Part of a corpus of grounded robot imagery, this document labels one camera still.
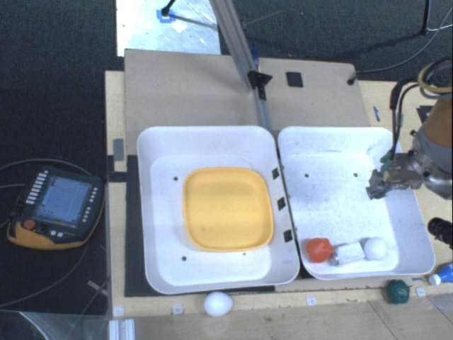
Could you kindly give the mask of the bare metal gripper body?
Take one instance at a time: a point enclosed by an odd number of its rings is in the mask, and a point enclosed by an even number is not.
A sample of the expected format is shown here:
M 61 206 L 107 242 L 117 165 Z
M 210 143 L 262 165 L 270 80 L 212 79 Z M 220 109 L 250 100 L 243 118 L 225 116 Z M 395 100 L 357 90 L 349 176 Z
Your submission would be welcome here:
M 452 199 L 452 173 L 422 153 L 396 154 L 384 180 L 393 188 L 415 190 L 424 186 L 441 198 Z

